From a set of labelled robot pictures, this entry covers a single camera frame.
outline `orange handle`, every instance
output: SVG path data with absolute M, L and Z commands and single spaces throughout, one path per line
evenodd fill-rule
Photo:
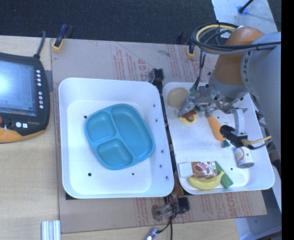
M 213 131 L 213 134 L 215 135 L 216 139 L 219 141 L 225 141 L 226 139 L 221 135 L 220 133 L 220 128 L 221 125 L 220 123 L 214 118 L 212 115 L 208 116 L 208 120 L 210 123 L 210 127 Z

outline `blue plate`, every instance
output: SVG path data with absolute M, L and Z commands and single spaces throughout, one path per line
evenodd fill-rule
M 109 169 L 133 166 L 154 151 L 155 141 L 139 112 L 128 104 L 116 104 L 90 115 L 85 134 L 100 162 Z

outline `banana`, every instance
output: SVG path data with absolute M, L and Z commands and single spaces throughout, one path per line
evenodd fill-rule
M 189 183 L 200 190 L 210 190 L 214 187 L 218 186 L 221 181 L 221 177 L 225 174 L 224 171 L 221 171 L 218 175 L 208 178 L 208 179 L 200 179 L 196 177 L 189 177 Z

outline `white tray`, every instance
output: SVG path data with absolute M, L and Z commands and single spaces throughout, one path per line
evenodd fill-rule
M 204 111 L 198 113 L 198 120 L 192 125 L 186 125 L 179 121 L 175 114 L 175 108 L 168 104 L 167 97 L 175 88 L 181 87 L 189 91 L 192 85 L 191 82 L 171 82 L 163 90 L 176 163 L 217 161 L 234 184 L 229 188 L 223 188 L 220 184 L 214 189 L 198 190 L 190 185 L 188 178 L 179 176 L 182 187 L 194 195 L 264 190 L 272 187 L 274 174 L 265 147 L 251 150 L 254 166 L 239 168 L 234 154 L 236 147 L 230 145 L 222 148 L 221 142 L 215 139 L 212 133 L 208 119 L 204 116 Z M 247 94 L 242 101 L 238 101 L 235 107 L 248 109 L 244 113 L 245 132 L 248 134 L 248 139 L 254 141 L 263 138 L 250 95 Z M 229 125 L 235 128 L 234 115 L 216 110 L 213 112 L 213 116 L 221 125 Z
M 153 154 L 131 167 L 111 170 L 93 153 L 85 116 L 116 104 L 133 106 L 155 140 Z M 62 179 L 77 199 L 164 197 L 174 186 L 170 150 L 157 88 L 142 81 L 67 78 L 59 86 Z

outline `black floor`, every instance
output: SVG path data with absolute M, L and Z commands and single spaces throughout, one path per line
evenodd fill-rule
M 281 0 L 267 0 L 281 31 Z M 211 0 L 0 0 L 0 35 L 174 44 L 216 20 Z

